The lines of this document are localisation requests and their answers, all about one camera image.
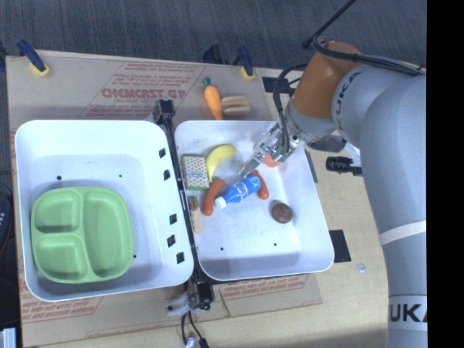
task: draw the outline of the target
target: toy carrot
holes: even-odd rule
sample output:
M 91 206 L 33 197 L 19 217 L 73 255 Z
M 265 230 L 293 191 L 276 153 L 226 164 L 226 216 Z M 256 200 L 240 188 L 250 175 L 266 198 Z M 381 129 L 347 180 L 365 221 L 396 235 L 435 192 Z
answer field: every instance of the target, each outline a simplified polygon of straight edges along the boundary
M 211 85 L 210 78 L 204 78 L 203 84 L 206 86 L 204 89 L 204 98 L 211 110 L 212 115 L 216 120 L 223 120 L 223 108 L 220 105 L 220 96 L 218 89 Z

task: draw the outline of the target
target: cardboard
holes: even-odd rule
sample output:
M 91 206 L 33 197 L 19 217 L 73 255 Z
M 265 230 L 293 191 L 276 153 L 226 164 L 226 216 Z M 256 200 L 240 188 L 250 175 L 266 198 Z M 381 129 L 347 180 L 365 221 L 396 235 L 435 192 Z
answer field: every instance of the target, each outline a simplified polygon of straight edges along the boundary
M 25 57 L 7 57 L 7 84 L 12 148 L 14 194 L 15 131 L 36 119 L 145 120 L 157 99 L 172 99 L 174 125 L 184 120 L 211 120 L 204 101 L 204 77 L 210 77 L 221 96 L 246 96 L 251 112 L 235 120 L 274 120 L 270 94 L 262 76 L 280 71 L 255 69 L 257 78 L 244 80 L 239 67 L 179 63 L 153 59 L 103 57 L 87 54 L 38 51 L 50 67 L 38 77 Z M 16 232 L 21 233 L 15 207 Z M 28 290 L 24 279 L 22 238 L 17 236 L 22 342 L 35 347 L 99 336 L 176 326 L 177 315 L 167 315 L 165 301 L 183 293 L 183 286 L 78 299 L 44 302 Z M 198 311 L 197 320 L 217 320 L 322 303 L 315 275 L 224 283 L 214 286 L 215 301 L 209 311 Z

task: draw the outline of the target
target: divided green plate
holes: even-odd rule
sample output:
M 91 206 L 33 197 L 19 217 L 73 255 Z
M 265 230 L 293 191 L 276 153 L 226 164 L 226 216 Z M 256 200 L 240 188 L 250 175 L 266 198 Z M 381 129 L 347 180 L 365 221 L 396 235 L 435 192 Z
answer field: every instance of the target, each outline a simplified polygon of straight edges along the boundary
M 127 205 L 106 188 L 45 192 L 33 205 L 31 236 L 37 268 L 56 282 L 110 280 L 123 275 L 133 261 Z

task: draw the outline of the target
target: round brown object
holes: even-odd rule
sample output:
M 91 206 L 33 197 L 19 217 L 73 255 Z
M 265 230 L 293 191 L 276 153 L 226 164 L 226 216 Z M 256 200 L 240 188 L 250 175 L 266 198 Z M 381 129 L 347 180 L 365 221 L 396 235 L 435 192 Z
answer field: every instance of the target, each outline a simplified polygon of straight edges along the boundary
M 275 204 L 271 209 L 270 214 L 273 216 L 274 220 L 279 223 L 287 223 L 293 218 L 293 212 L 291 211 L 290 206 L 283 202 Z

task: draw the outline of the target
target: yellow banana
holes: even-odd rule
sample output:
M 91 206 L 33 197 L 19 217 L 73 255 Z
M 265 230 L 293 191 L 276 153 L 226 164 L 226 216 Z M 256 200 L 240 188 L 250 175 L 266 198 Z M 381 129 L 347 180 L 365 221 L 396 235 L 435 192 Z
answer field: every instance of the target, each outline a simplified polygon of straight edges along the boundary
M 231 144 L 221 144 L 215 147 L 208 157 L 206 158 L 206 170 L 208 172 L 208 180 L 212 182 L 212 174 L 216 170 L 216 167 L 224 159 L 228 159 L 237 153 L 237 148 Z

